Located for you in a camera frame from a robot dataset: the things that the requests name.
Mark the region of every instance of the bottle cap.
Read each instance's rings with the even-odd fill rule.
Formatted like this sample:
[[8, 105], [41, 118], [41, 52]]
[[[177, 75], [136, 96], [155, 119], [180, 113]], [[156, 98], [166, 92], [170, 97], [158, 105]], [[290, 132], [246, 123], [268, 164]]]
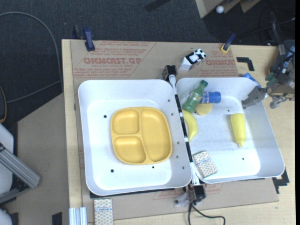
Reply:
[[205, 81], [205, 80], [202, 80], [202, 81], [200, 82], [200, 84], [204, 84], [205, 86], [208, 85], [207, 81]]

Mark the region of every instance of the blue clamp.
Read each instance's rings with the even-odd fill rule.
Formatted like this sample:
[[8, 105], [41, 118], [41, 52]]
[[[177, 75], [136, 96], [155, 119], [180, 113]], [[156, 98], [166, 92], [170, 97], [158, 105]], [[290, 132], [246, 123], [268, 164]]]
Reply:
[[222, 45], [222, 47], [221, 47], [221, 53], [226, 54], [229, 51], [228, 48], [229, 48], [230, 44], [233, 42], [234, 38], [235, 38], [235, 34], [232, 33], [231, 36], [230, 36], [230, 38], [228, 38], [228, 40], [226, 41], [226, 43], [224, 43]]
[[93, 44], [92, 31], [90, 30], [90, 28], [88, 26], [84, 26], [82, 29], [82, 34], [83, 34], [83, 38], [86, 39], [85, 47], [88, 50], [88, 52], [94, 51], [95, 46]]

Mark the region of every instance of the white ball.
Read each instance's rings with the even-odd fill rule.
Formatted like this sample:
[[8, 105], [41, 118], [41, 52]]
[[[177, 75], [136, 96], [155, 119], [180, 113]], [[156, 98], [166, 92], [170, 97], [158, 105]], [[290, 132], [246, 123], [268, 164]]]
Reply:
[[216, 7], [216, 12], [217, 12], [217, 13], [222, 13], [222, 12], [224, 12], [224, 7], [221, 6], [221, 5], [217, 6], [217, 7]]

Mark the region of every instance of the small box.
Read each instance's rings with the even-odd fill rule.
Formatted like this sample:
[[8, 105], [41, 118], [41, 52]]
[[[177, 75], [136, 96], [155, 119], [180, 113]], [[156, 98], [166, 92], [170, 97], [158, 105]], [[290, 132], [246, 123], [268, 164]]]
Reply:
[[113, 203], [111, 199], [94, 200], [95, 225], [113, 225]]
[[201, 174], [202, 178], [206, 178], [217, 172], [211, 158], [209, 157], [207, 151], [201, 151], [193, 155], [194, 163]]

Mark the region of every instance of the wooden table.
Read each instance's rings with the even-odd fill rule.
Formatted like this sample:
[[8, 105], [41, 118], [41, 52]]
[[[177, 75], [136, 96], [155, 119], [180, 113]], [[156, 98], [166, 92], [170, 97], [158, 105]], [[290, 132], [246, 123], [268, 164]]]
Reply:
[[[255, 71], [251, 75], [262, 85], [265, 85], [265, 77], [268, 68], [277, 57], [278, 49], [271, 46], [245, 46], [231, 45], [231, 51], [236, 57], [249, 57], [252, 60]], [[64, 96], [66, 113], [66, 139], [67, 139], [67, 163], [70, 208], [83, 206], [81, 188], [78, 142], [76, 131], [76, 116], [74, 110], [75, 95], [73, 86], [73, 68], [71, 40], [62, 40]], [[237, 63], [239, 74], [249, 72], [245, 63]], [[226, 218], [226, 224], [295, 224], [295, 102], [286, 101], [276, 109], [270, 109], [271, 98], [263, 100], [272, 129], [282, 153], [286, 171], [290, 183], [286, 187], [280, 187], [279, 201], [265, 204], [256, 204], [240, 207], [206, 210], [206, 215], [222, 215]], [[114, 224], [188, 224], [187, 213], [175, 213], [160, 216], [142, 217], [116, 220]], [[222, 224], [221, 219], [208, 219], [199, 216], [196, 212], [191, 215], [192, 224]]]

